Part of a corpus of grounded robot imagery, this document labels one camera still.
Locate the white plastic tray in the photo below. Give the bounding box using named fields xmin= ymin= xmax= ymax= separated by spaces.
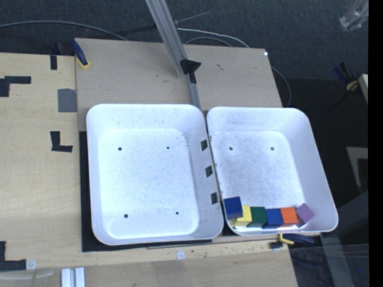
xmin=206 ymin=106 xmax=339 ymax=237
xmin=86 ymin=103 xmax=225 ymax=246

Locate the dark blue cube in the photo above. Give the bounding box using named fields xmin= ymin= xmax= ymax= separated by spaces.
xmin=223 ymin=196 xmax=244 ymax=221

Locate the pale brown flat board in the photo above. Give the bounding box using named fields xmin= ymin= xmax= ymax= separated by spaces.
xmin=74 ymin=37 xmax=323 ymax=246

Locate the yellow cube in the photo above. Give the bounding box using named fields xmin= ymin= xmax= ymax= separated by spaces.
xmin=229 ymin=204 xmax=253 ymax=228

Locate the green cube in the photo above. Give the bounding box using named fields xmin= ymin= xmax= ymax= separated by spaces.
xmin=247 ymin=206 xmax=268 ymax=228

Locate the orange cube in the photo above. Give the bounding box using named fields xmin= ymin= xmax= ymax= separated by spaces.
xmin=280 ymin=206 xmax=300 ymax=225

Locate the purple cube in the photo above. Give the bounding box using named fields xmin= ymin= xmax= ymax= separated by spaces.
xmin=294 ymin=202 xmax=316 ymax=228

